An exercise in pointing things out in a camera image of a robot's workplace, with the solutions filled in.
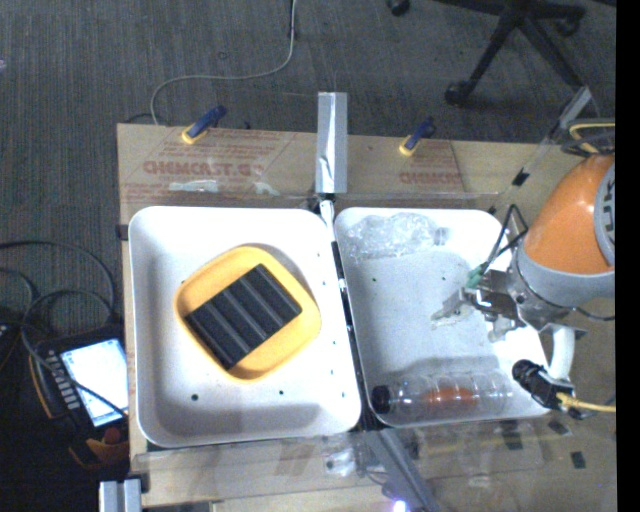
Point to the black office chair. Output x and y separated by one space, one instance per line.
505 35

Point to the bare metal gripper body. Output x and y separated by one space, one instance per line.
502 297

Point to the black cylinder on white bracket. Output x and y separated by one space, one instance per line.
542 382

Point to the clear plastic bottle, black cap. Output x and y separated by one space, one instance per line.
450 396

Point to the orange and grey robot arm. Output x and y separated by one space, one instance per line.
565 235

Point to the black ribbed block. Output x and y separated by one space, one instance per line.
245 315

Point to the white plastic tray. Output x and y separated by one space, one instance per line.
160 300
400 310

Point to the brown cardboard board, red print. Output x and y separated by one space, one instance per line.
225 165

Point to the crumpled clear plastic bottle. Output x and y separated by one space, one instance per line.
385 235

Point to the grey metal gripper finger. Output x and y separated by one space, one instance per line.
452 306
502 331

